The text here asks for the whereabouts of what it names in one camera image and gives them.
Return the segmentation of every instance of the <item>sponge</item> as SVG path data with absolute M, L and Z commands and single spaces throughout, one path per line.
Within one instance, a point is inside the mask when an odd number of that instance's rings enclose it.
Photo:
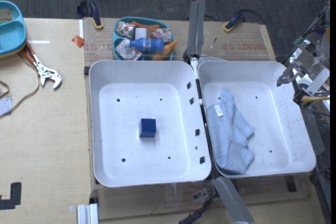
M 139 123 L 139 137 L 155 137 L 156 134 L 156 120 L 141 119 Z

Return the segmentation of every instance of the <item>orange sticker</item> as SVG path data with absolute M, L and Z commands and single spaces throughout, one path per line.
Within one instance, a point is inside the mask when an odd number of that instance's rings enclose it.
M 84 39 L 82 39 L 80 36 L 76 36 L 72 39 L 72 41 L 80 48 L 84 45 Z

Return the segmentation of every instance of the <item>towel label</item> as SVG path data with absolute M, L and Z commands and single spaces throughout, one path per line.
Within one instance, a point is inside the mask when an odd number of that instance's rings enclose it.
M 215 105 L 215 110 L 216 110 L 216 113 L 219 117 L 223 116 L 222 110 L 220 109 L 219 105 Z

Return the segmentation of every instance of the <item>brown cord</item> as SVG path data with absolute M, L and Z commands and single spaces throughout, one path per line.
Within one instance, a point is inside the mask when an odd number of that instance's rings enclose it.
M 27 61 L 24 60 L 24 63 L 27 64 L 27 65 L 29 65 L 31 68 L 35 69 L 35 67 L 33 67 L 31 64 L 29 64 Z M 8 93 L 10 92 L 11 89 L 9 88 L 9 85 L 8 85 L 7 83 L 5 83 L 4 81 L 0 80 L 0 83 L 1 83 L 2 85 L 4 85 L 4 86 L 8 89 L 6 92 L 0 94 L 0 98 L 2 98 L 2 97 L 5 96 L 6 94 L 8 94 Z M 1 115 L 0 115 L 0 119 L 1 119 L 3 116 L 5 116 L 6 114 L 13 112 L 15 109 L 17 109 L 17 107 L 18 107 L 23 101 L 25 101 L 27 98 L 29 98 L 29 97 L 31 97 L 32 95 L 34 95 L 34 94 L 37 92 L 39 86 L 40 86 L 40 82 L 39 82 L 39 79 L 38 79 L 36 89 L 35 89 L 34 91 L 32 91 L 31 93 L 29 93 L 29 94 L 25 95 L 24 97 L 22 97 L 21 100 L 18 101 L 17 104 L 16 104 L 14 107 L 12 107 L 10 110 L 8 110 L 7 112 L 1 114 Z

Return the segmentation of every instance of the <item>white tray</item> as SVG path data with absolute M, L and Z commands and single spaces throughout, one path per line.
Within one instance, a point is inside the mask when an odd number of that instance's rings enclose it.
M 99 61 L 89 78 L 97 181 L 121 187 L 198 181 L 209 175 L 211 162 L 189 65 Z M 188 89 L 189 82 L 193 87 Z M 141 118 L 156 119 L 155 138 L 139 138 Z
M 248 140 L 255 159 L 246 173 L 232 175 L 217 167 L 223 175 L 239 178 L 305 173 L 315 168 L 316 156 L 300 108 L 292 100 L 293 86 L 277 87 L 284 69 L 278 62 L 209 61 L 199 65 L 205 108 L 218 103 L 225 88 L 255 130 Z

